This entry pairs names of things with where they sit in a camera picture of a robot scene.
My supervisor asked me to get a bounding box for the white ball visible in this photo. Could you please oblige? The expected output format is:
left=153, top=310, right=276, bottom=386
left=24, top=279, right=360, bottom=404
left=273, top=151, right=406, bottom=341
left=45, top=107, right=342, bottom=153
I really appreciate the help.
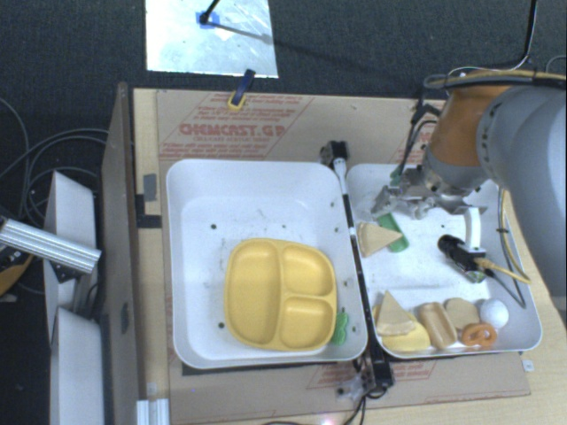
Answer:
left=479, top=297, right=510, bottom=329

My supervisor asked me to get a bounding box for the green toy cylinder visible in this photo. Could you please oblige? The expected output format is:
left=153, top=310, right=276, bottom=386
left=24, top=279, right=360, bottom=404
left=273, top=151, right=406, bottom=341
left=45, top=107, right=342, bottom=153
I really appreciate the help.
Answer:
left=377, top=212, right=410, bottom=253

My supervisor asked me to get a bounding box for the tan toy pizza slice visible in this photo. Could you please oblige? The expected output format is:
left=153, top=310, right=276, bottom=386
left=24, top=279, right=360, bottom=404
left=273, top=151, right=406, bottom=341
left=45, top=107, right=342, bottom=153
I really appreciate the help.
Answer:
left=356, top=220, right=404, bottom=258
left=375, top=290, right=418, bottom=337

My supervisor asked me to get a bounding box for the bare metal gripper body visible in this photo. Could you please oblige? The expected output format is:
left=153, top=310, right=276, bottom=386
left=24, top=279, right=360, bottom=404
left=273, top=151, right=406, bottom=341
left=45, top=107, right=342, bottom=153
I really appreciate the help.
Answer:
left=388, top=166, right=488, bottom=216

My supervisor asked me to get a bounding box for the yellow toy cheese piece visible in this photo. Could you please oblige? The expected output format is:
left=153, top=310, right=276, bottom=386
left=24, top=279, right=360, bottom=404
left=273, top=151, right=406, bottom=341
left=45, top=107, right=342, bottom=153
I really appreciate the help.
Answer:
left=373, top=304, right=432, bottom=354

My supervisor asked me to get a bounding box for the green toy lettuce leaf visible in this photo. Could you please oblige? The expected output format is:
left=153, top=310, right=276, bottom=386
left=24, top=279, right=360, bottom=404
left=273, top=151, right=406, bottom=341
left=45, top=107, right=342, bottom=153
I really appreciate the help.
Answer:
left=329, top=311, right=352, bottom=346

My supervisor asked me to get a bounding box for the orange toy pretzel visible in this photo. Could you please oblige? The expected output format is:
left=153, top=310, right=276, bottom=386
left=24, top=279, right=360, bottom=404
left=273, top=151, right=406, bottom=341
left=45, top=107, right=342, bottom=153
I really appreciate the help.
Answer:
left=461, top=321, right=499, bottom=350

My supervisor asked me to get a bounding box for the brown cardboard board red print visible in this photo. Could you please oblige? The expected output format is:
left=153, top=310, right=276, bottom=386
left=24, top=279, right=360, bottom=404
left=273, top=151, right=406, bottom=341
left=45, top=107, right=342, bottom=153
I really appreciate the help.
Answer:
left=154, top=88, right=532, bottom=412

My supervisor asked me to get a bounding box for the black block with thin wires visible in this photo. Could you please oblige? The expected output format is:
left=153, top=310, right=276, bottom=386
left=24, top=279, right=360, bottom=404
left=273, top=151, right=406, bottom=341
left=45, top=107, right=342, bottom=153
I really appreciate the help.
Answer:
left=366, top=355, right=396, bottom=392
left=320, top=140, right=352, bottom=166

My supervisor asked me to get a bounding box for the tan round toy bread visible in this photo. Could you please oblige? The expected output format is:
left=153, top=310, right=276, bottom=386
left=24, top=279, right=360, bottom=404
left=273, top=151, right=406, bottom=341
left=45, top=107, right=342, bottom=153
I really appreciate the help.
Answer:
left=443, top=297, right=481, bottom=332

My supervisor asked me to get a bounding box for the thin black and white rod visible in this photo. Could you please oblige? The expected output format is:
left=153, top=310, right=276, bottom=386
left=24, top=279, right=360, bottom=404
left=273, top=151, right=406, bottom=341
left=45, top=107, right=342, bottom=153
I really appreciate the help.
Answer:
left=334, top=157, right=387, bottom=374

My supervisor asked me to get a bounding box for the white plastic tray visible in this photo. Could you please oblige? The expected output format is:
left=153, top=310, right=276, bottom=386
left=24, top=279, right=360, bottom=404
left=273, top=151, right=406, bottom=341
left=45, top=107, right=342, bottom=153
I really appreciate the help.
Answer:
left=165, top=158, right=369, bottom=370
left=345, top=162, right=544, bottom=360

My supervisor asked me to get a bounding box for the black cylinder on white bracket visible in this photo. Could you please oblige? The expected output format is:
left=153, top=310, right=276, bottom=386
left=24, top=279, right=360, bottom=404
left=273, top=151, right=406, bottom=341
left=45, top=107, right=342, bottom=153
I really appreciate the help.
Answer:
left=437, top=205, right=489, bottom=283

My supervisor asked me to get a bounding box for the tan toy hot dog bun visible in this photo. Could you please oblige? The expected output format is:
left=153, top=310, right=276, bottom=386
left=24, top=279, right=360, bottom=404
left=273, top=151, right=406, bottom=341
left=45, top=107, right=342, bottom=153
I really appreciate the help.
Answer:
left=416, top=301, right=459, bottom=351

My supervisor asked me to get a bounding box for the yellow divided plate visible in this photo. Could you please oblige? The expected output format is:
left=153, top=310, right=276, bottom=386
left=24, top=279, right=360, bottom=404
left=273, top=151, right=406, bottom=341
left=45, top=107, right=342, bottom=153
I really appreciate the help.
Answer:
left=222, top=237, right=339, bottom=353

